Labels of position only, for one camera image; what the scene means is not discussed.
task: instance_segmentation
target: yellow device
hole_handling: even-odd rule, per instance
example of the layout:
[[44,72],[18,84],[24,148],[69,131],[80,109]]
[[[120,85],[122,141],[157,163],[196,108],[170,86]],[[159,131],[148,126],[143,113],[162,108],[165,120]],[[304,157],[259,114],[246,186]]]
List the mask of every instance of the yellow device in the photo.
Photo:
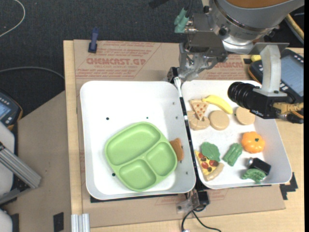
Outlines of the yellow device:
[[21,106],[4,90],[0,90],[0,121],[9,130],[21,119],[23,109]]

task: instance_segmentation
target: white tray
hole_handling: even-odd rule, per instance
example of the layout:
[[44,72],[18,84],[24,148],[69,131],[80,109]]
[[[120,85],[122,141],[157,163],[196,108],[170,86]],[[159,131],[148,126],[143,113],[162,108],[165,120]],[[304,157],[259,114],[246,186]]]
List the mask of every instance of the white tray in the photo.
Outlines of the white tray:
[[[90,81],[81,88],[85,171],[88,192],[96,199],[185,193],[196,176],[177,89],[168,82]],[[147,191],[128,189],[113,176],[105,155],[106,141],[123,128],[146,121],[171,141],[180,138],[184,159],[165,180]]]
[[[235,81],[191,81],[182,85],[183,99],[186,110],[190,111],[189,101],[191,99],[202,99],[208,95],[217,95],[225,99],[233,107],[233,111],[238,105],[232,102],[227,96],[229,86]],[[254,81],[241,81],[259,86]],[[213,110],[219,110],[215,105],[210,104],[206,110],[205,116]],[[225,130],[215,130],[211,126],[204,130],[191,130],[193,147],[200,151],[200,145],[203,142],[210,142],[218,146],[221,162],[225,165],[223,171],[213,180],[205,181],[202,171],[198,167],[199,178],[202,183],[211,189],[246,187],[255,185],[272,185],[288,182],[292,177],[292,170],[286,155],[277,124],[274,119],[262,119],[256,117],[252,125],[241,125],[238,123],[234,113],[229,115],[230,124]],[[243,153],[236,161],[233,167],[222,160],[225,153],[233,143],[240,143],[242,134],[248,131],[256,131],[266,142],[264,151],[257,154],[251,154],[243,150]],[[251,179],[241,179],[241,175],[248,169],[247,162],[249,158],[259,158],[271,165],[269,175],[261,182],[256,184]]]

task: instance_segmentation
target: toy food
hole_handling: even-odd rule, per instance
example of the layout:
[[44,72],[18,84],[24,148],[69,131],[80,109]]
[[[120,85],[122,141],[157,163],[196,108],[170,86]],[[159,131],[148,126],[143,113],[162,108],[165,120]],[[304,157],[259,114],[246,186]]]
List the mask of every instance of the toy food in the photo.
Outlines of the toy food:
[[227,114],[221,110],[212,111],[208,118],[211,126],[218,131],[226,129],[230,124],[230,119]]
[[202,130],[206,129],[211,123],[207,117],[202,117],[201,120],[199,120],[196,117],[196,113],[194,111],[189,111],[187,113],[188,115],[188,121],[189,121],[189,126],[193,130]]
[[232,144],[227,153],[224,155],[223,160],[226,161],[228,165],[233,167],[238,157],[242,154],[242,150],[241,144]]
[[210,160],[220,161],[220,152],[216,145],[204,142],[201,145],[202,154]]
[[250,110],[238,107],[236,109],[236,118],[242,125],[250,125],[255,122],[255,115],[250,113]]
[[227,114],[232,114],[233,109],[229,103],[227,103],[226,100],[222,99],[219,96],[216,95],[209,95],[206,98],[202,99],[203,102],[208,102],[210,104],[216,105],[220,107],[223,111],[225,111]]
[[195,111],[197,118],[199,120],[202,120],[209,103],[203,102],[202,100],[199,99],[193,99],[190,100],[190,105],[192,109]]
[[263,180],[265,176],[266,174],[263,171],[259,169],[255,169],[255,168],[250,168],[242,175],[241,178],[242,179],[252,179],[256,183],[261,183],[261,180]]
[[241,145],[250,153],[259,153],[264,150],[265,141],[255,131],[246,132],[242,136]]
[[170,141],[169,142],[170,145],[172,145],[175,153],[176,153],[176,156],[177,156],[177,161],[180,161],[183,159],[183,146],[182,146],[182,142],[180,140],[180,138],[176,138],[175,140],[173,141]]
[[204,156],[202,153],[197,150],[194,151],[195,156],[197,157],[198,163],[201,167],[203,176],[206,181],[213,180],[215,177],[222,172],[224,164],[216,161],[210,160],[208,157]]

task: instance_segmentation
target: toy banana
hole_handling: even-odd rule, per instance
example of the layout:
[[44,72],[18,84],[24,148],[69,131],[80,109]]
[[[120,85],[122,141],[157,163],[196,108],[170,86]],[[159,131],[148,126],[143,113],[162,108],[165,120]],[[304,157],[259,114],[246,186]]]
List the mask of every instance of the toy banana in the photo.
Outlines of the toy banana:
[[233,113],[233,108],[227,101],[222,99],[219,96],[216,95],[209,95],[206,98],[202,99],[203,102],[208,102],[210,104],[216,105],[220,107],[223,111],[225,111],[227,114],[232,114]]

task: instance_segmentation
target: white cable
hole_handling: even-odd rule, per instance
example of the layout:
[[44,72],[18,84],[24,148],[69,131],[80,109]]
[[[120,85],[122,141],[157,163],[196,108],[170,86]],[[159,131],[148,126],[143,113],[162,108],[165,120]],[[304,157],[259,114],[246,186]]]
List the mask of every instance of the white cable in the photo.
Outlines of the white cable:
[[13,0],[13,1],[18,2],[18,3],[20,4],[20,6],[23,8],[23,11],[24,11],[23,18],[20,20],[20,22],[18,22],[18,23],[17,23],[14,27],[12,27],[10,30],[4,32],[3,34],[0,34],[0,38],[1,38],[3,35],[7,34],[8,32],[11,32],[11,31],[14,30],[15,28],[17,28],[17,27],[24,21],[24,19],[25,19],[26,10],[25,10],[24,5],[23,5],[20,1],[18,1],[18,0]]

